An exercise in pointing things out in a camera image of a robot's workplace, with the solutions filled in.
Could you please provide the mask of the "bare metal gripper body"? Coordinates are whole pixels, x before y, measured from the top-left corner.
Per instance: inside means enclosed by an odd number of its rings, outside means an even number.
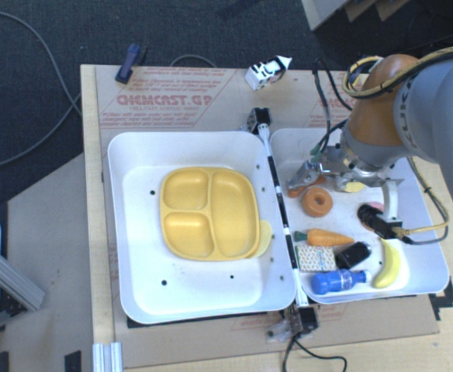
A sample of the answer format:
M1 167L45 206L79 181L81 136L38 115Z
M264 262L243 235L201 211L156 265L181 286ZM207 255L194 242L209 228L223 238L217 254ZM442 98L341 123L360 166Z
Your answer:
M347 144L316 145L310 152L307 164L314 164L315 181L321 177L346 176L370 188L380 187L386 181L385 172L394 164L394 148L391 146L358 145L356 153Z

